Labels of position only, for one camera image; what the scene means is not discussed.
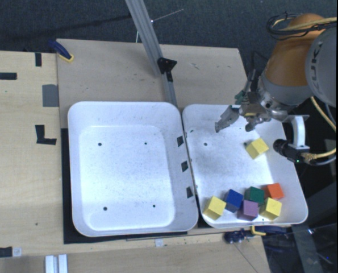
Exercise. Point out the green cube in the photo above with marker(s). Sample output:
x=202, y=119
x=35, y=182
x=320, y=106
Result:
x=254, y=194

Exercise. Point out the white plastic tray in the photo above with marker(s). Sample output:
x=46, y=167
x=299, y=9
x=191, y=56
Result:
x=225, y=163
x=129, y=166

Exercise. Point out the orange cube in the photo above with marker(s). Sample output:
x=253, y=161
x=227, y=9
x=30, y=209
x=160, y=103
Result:
x=274, y=190

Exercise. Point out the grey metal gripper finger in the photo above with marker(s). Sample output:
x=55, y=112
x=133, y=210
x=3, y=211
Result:
x=227, y=118
x=251, y=126

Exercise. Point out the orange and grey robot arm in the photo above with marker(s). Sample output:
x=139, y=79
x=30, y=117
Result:
x=288, y=64

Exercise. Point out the black cylinder on white bracket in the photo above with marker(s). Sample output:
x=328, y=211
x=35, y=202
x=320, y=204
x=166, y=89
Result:
x=298, y=132

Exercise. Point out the yellow cube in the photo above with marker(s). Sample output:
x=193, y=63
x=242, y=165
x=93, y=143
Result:
x=256, y=148
x=271, y=208
x=214, y=207

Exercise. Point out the blue cube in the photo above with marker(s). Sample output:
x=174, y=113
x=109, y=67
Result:
x=234, y=199

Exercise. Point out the purple cube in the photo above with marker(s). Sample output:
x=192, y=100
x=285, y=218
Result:
x=248, y=209

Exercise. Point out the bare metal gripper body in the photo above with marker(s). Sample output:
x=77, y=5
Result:
x=255, y=107

